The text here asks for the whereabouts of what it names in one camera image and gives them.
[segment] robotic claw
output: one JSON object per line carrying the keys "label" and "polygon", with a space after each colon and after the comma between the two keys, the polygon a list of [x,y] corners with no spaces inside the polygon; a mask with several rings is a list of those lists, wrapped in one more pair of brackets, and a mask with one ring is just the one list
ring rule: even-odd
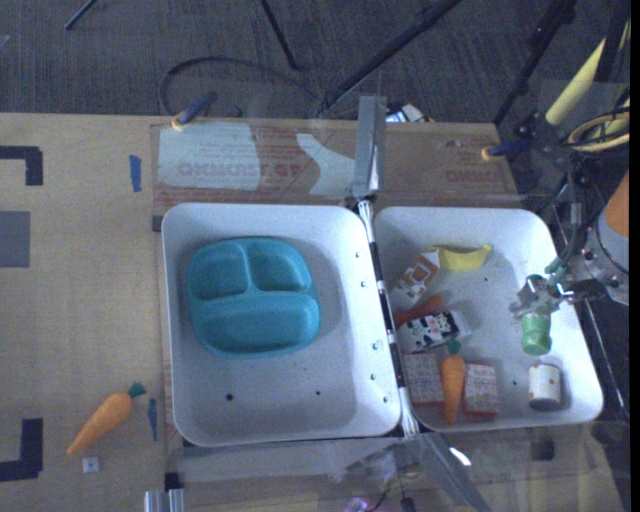
{"label": "robotic claw", "polygon": [[[575,232],[580,226],[579,208],[572,209]],[[511,314],[522,326],[522,350],[544,355],[551,350],[551,314],[562,302],[574,304],[609,295],[629,305],[629,171],[598,216],[587,228],[586,243],[579,254],[571,254],[571,244],[545,272],[529,275]]]}

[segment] white tray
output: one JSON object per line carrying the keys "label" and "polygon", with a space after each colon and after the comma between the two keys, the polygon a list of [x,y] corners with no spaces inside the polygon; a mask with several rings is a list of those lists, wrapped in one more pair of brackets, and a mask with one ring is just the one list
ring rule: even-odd
{"label": "white tray", "polygon": [[[291,354],[220,359],[191,327],[185,266],[207,243],[248,236],[278,237],[305,257],[321,305],[320,333]],[[184,438],[224,446],[372,437],[398,424],[384,317],[356,215],[334,206],[181,204],[165,215],[162,240],[174,419]]]}
{"label": "white tray", "polygon": [[[544,274],[556,251],[547,226],[536,215],[518,209],[403,208],[382,210],[374,219],[382,273],[388,289],[414,258],[431,245],[492,250],[482,267],[470,272],[441,270],[428,294],[439,293],[445,307],[461,311],[472,334],[461,340],[468,362],[496,367],[500,413],[491,421],[459,414],[446,425],[440,407],[416,407],[420,421],[438,431],[468,431],[582,423],[595,419],[603,406],[596,371],[573,306],[552,314],[552,350],[536,358],[520,348],[520,323],[509,304],[530,274]],[[446,348],[434,349],[441,360]],[[539,412],[528,405],[528,368],[543,359],[562,370],[564,408]]]}

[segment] blue divided plate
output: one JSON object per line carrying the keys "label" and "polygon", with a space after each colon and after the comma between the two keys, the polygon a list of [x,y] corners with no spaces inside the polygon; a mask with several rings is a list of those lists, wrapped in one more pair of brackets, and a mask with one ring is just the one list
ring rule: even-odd
{"label": "blue divided plate", "polygon": [[303,256],[282,240],[236,238],[192,256],[187,301],[196,337],[215,355],[282,355],[311,343],[320,305]]}

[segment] toy carrot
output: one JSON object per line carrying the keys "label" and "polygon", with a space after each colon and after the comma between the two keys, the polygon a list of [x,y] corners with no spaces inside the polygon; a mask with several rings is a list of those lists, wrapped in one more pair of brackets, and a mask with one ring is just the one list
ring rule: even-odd
{"label": "toy carrot", "polygon": [[394,311],[393,312],[393,324],[399,327],[402,324],[406,324],[416,318],[422,318],[425,316],[439,313],[444,305],[444,299],[440,295],[432,295],[421,306],[417,306],[409,311]]}
{"label": "toy carrot", "polygon": [[452,340],[447,343],[449,355],[440,365],[440,381],[444,394],[444,419],[447,425],[452,425],[456,419],[458,406],[462,398],[466,365],[464,360],[457,355],[460,343]]}
{"label": "toy carrot", "polygon": [[114,393],[93,413],[89,421],[67,448],[67,454],[72,455],[84,450],[96,439],[120,425],[131,413],[132,399],[146,393],[138,381],[134,382],[126,393]]}

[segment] white can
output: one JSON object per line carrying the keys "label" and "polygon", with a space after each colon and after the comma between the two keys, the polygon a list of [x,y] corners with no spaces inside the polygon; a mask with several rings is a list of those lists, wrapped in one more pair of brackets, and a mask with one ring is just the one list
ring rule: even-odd
{"label": "white can", "polygon": [[536,363],[529,368],[529,406],[554,411],[562,406],[562,373],[553,364]]}

